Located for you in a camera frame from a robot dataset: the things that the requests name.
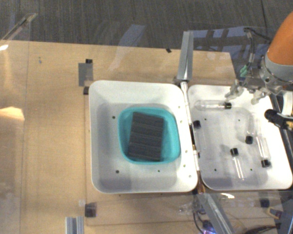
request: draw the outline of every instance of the teal container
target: teal container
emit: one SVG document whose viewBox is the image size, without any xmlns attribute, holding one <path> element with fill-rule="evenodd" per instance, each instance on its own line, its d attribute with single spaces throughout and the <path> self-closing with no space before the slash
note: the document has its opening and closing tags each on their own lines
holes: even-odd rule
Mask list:
<svg viewBox="0 0 293 234">
<path fill-rule="evenodd" d="M 127 156 L 130 138 L 132 115 L 134 112 L 164 119 L 162 150 L 160 161 L 146 161 L 133 159 Z M 118 116 L 118 140 L 124 158 L 134 164 L 154 165 L 166 164 L 174 161 L 180 155 L 180 140 L 175 117 L 163 108 L 156 107 L 131 107 L 127 108 Z"/>
</svg>

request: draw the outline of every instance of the wooden table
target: wooden table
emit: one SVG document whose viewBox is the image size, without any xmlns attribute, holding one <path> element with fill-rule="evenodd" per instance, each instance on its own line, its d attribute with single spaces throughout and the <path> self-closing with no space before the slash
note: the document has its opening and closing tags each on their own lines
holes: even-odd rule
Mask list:
<svg viewBox="0 0 293 234">
<path fill-rule="evenodd" d="M 24 51 L 24 42 L 13 44 L 16 56 Z M 65 217 L 84 215 L 85 202 L 119 198 L 124 206 L 123 200 L 142 197 L 103 195 L 92 186 L 87 97 L 84 88 L 78 86 L 78 63 L 92 59 L 95 80 L 171 83 L 177 74 L 180 51 L 47 42 L 29 42 L 27 47 L 22 173 L 13 175 L 22 181 L 21 233 L 64 233 Z M 194 51 L 192 84 L 231 85 L 234 79 L 229 53 Z M 257 217 L 244 224 L 267 222 L 264 214 Z M 181 222 L 165 221 L 93 226 L 95 223 L 88 220 L 85 233 L 197 233 L 191 217 Z"/>
</svg>

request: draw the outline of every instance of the orange cylinder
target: orange cylinder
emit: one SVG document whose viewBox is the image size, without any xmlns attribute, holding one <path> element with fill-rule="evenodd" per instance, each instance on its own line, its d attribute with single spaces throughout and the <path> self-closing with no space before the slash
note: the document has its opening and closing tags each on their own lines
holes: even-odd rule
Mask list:
<svg viewBox="0 0 293 234">
<path fill-rule="evenodd" d="M 293 11 L 285 18 L 267 51 L 270 61 L 293 65 Z"/>
</svg>

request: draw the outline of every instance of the white plastic tray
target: white plastic tray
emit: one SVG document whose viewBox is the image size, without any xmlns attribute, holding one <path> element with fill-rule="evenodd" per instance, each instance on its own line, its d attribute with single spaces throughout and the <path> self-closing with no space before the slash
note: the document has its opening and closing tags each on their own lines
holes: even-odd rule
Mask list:
<svg viewBox="0 0 293 234">
<path fill-rule="evenodd" d="M 199 167 L 205 185 L 217 191 L 289 188 L 293 175 L 280 131 L 264 117 L 265 111 L 272 108 L 269 97 L 251 105 L 252 95 L 245 91 L 231 101 L 232 109 L 229 110 L 198 111 L 194 107 L 198 100 L 224 100 L 228 91 L 229 87 L 208 85 L 194 85 L 188 91 L 192 121 L 199 120 L 202 125 L 194 135 L 197 145 L 204 149 L 200 153 Z M 250 114 L 257 118 L 257 128 L 267 140 L 271 167 L 262 168 L 256 145 L 245 143 L 246 121 Z M 243 178 L 238 177 L 230 155 L 230 149 L 234 147 L 239 150 Z"/>
<path fill-rule="evenodd" d="M 103 193 L 188 192 L 197 171 L 182 91 L 172 84 L 97 81 L 90 86 L 92 182 Z M 132 164 L 121 154 L 117 116 L 132 106 L 158 106 L 176 118 L 181 154 L 162 165 Z"/>
</svg>

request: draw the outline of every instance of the dark floor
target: dark floor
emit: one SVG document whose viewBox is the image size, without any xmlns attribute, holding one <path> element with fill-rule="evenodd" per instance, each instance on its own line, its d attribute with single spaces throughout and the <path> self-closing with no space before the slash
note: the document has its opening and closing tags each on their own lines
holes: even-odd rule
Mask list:
<svg viewBox="0 0 293 234">
<path fill-rule="evenodd" d="M 263 5 L 269 28 L 293 10 L 293 0 Z M 265 26 L 260 0 L 0 0 L 0 38 L 29 12 L 34 41 L 118 45 L 135 24 L 146 28 L 139 46 L 180 48 L 185 30 Z"/>
</svg>

